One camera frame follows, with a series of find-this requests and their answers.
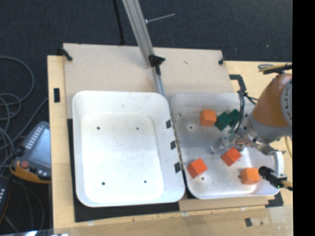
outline wooden table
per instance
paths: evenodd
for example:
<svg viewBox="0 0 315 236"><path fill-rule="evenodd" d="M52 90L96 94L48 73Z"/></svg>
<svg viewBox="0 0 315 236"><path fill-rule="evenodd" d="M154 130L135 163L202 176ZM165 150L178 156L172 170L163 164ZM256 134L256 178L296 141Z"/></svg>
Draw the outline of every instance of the wooden table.
<svg viewBox="0 0 315 236"><path fill-rule="evenodd" d="M251 235L255 230L274 230L283 226L282 232L288 235L293 226L293 197L292 192L281 190L284 206L265 208L269 200L274 197L255 197L252 199L234 198L212 200L180 201L180 212L165 214L127 216L110 219L100 219L76 223L74 219L73 190L70 172L70 158L68 145L68 129L66 124L66 92L65 92L65 59L62 56L48 56L48 86L49 86L49 114L51 129L52 154L52 198L53 225L56 233L70 233L71 235L212 235L209 232L220 232L220 226L227 226L227 219L231 225L237 226L243 235ZM259 97L264 88L270 83L274 74L262 75L257 66L266 62L225 61L229 74L240 74L246 84L247 92L252 97ZM232 81L235 91L239 89L237 82ZM60 102L54 102L54 89L60 90ZM285 139L272 144L278 150L290 150L284 154L285 173L292 181L292 144ZM282 221L276 221L279 214ZM244 220L252 218L252 226L247 226ZM260 227L253 221L261 220ZM224 235L238 235L237 231Z"/></svg>

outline aluminum rail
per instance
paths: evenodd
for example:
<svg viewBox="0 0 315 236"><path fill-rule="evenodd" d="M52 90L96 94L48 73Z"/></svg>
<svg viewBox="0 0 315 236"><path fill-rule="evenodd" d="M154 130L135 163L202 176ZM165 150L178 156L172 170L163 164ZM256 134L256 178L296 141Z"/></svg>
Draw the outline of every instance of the aluminum rail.
<svg viewBox="0 0 315 236"><path fill-rule="evenodd" d="M149 56L154 55L153 46L148 32L146 21L142 14L139 0L122 0L127 12L134 36L140 48L145 64L152 69L157 92L165 96L161 75L151 67Z"/></svg>

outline white tray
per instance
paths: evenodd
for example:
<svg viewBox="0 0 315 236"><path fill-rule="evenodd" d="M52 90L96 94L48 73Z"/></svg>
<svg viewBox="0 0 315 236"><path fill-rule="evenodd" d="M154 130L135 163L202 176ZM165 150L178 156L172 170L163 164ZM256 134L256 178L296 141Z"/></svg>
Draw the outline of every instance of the white tray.
<svg viewBox="0 0 315 236"><path fill-rule="evenodd" d="M245 167L275 168L274 158L264 155L255 148L246 147L241 151L241 158L228 167L221 156L226 150L211 152L222 135L228 137L230 127L222 132L216 127L205 127L199 123L199 113L203 109L213 109L217 116L223 112L239 111L240 100L236 93L182 93L171 99L171 108L175 119L175 128L180 144L180 151L186 171L187 185L190 192L199 199L217 199L246 196L276 195L279 189L263 180L254 185L245 185L239 178ZM254 105L246 100L245 114L249 114ZM187 166L201 157L208 167L203 174L192 178Z"/></svg>
<svg viewBox="0 0 315 236"><path fill-rule="evenodd" d="M176 202L185 185L167 100L81 91L73 106L76 193L89 207Z"/></svg>

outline cable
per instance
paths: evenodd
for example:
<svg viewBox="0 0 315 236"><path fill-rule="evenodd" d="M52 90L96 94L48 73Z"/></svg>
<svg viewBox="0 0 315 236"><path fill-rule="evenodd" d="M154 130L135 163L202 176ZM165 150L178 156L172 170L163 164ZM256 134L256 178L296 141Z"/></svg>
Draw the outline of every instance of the cable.
<svg viewBox="0 0 315 236"><path fill-rule="evenodd" d="M15 232L15 233L18 233L19 230L17 229L17 227L13 224L13 222L8 218L7 215L4 216L4 219L5 221L8 223L8 225L12 228L12 230Z"/></svg>
<svg viewBox="0 0 315 236"><path fill-rule="evenodd" d="M6 146L6 141L5 141L5 137L4 137L4 134L2 133L2 132L0 132L0 135L1 135L1 139L0 139L0 141L2 140L3 141L3 144L4 144L4 146ZM7 157L8 156L8 150L7 150L7 148L5 148L5 157Z"/></svg>
<svg viewBox="0 0 315 236"><path fill-rule="evenodd" d="M248 93L245 92L245 91L243 91L243 96L245 96L252 104L256 105L256 102L254 102L254 101L257 101L258 99L253 98L253 97L250 97L250 96L248 95Z"/></svg>
<svg viewBox="0 0 315 236"><path fill-rule="evenodd" d="M0 150L6 148L8 145L11 145L11 150L13 153L15 153L15 146L13 144L13 140L9 137L9 135L7 134L7 132L5 132L1 126L0 126L0 133L4 134L4 136L7 138L7 140L9 141L9 143L7 145L5 145L4 147L0 147Z"/></svg>
<svg viewBox="0 0 315 236"><path fill-rule="evenodd" d="M40 205L40 208L41 208L41 213L42 213L42 221L40 223L40 227L39 227L39 230L42 230L43 226L44 226L44 222L45 222L45 209L44 209L44 205L42 203L42 201L40 200L40 198L31 190L29 189L27 186L15 181L15 180L11 180L11 182L21 186L21 187L24 187L26 188L26 190L28 190L38 201L39 205Z"/></svg>
<svg viewBox="0 0 315 236"><path fill-rule="evenodd" d="M0 93L0 97L6 97L6 96L11 96L13 98L15 98L17 101L15 102L15 104L19 104L19 108L18 110L15 112L15 113L11 113L10 114L13 114L10 116L10 118L14 118L18 115L18 113L20 112L21 108L22 108L22 101L19 97L17 97L16 95L12 94L12 93ZM2 104L0 104L0 106L7 106L9 107L9 105L13 105L12 103L7 103L4 99L2 99L3 102Z"/></svg>
<svg viewBox="0 0 315 236"><path fill-rule="evenodd" d="M34 215L33 215L33 209L32 209L32 205L31 205L31 201L30 201L30 196L25 188L25 185L23 185L23 190L28 202L28 206L29 206L29 210L30 210L30 219L31 219L31 229L34 228Z"/></svg>
<svg viewBox="0 0 315 236"><path fill-rule="evenodd" d="M3 175L2 169L4 168L5 163L9 160L13 155L7 156L0 165L0 175Z"/></svg>
<svg viewBox="0 0 315 236"><path fill-rule="evenodd" d="M8 130L8 127L10 125L10 120L11 120L11 114L10 114L10 109L9 109L9 106L8 104L5 102L5 100L3 100L2 98L0 98L0 101L2 101L2 103L4 104L4 107L6 109L6 113L8 115L8 117L6 118L0 118L0 120L6 120L6 126L4 128L5 131Z"/></svg>
<svg viewBox="0 0 315 236"><path fill-rule="evenodd" d="M35 116L38 114L39 110L45 105L45 103L48 102L48 98L46 98L40 105L39 107L35 110L34 114L32 115L31 119L29 120L29 122L25 125L25 127L22 129L22 131L15 137L12 139L13 142L15 142L16 140L18 140L20 138L20 136L23 134L23 132L28 128L28 126L30 125L30 123L33 121L33 119L35 118Z"/></svg>
<svg viewBox="0 0 315 236"><path fill-rule="evenodd" d="M234 134L237 133L237 131L239 130L239 128L241 126L241 123L242 123L242 120L243 120L243 117L244 117L244 108L245 108L245 100L244 100L243 91L239 90L238 94L239 94L239 98L240 98L240 113L238 115L237 122L235 123L235 125L233 127Z"/></svg>
<svg viewBox="0 0 315 236"><path fill-rule="evenodd" d="M18 63L20 65L22 65L30 74L31 76L31 88L30 90L28 91L28 93L23 96L22 98L20 98L20 101L24 101L25 99L27 99L29 97L29 95L32 93L33 89L34 89L34 86L35 86L35 78L34 78L34 75L33 75L33 72L32 70L30 69L30 67L28 65L26 65L23 61L19 60L19 59L16 59L16 58L13 58L13 57L9 57L9 56L0 56L0 60L9 60L9 61L12 61L12 62L15 62L15 63ZM17 102L11 102L9 103L9 105L13 105L13 104L16 104Z"/></svg>

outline black mat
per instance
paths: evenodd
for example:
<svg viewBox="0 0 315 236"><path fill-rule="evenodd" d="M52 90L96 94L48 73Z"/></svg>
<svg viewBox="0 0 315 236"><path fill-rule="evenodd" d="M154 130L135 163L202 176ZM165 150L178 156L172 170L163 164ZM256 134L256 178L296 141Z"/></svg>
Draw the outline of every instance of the black mat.
<svg viewBox="0 0 315 236"><path fill-rule="evenodd" d="M113 218L122 216L136 216L144 214L166 213L179 211L178 202L167 204L154 205L139 205L139 206L119 206L119 207L88 207L82 204L75 192L75 170L74 170L74 150L73 150L73 126L72 119L67 120L69 134L69 150L71 162L71 176L74 200L75 221L89 221L103 218Z"/></svg>

